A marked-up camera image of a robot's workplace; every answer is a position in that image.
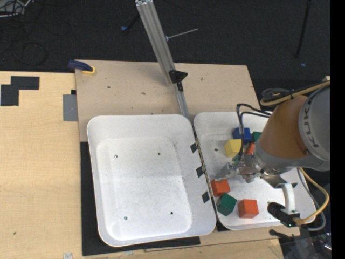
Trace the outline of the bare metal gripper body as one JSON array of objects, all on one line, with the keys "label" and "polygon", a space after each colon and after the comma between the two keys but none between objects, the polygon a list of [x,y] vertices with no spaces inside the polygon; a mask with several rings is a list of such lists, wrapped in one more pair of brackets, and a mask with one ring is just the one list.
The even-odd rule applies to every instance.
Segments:
[{"label": "bare metal gripper body", "polygon": [[259,166],[257,160],[251,155],[236,155],[232,158],[232,167],[236,174],[240,175],[247,183],[255,178],[264,178],[267,176],[265,170]]}]

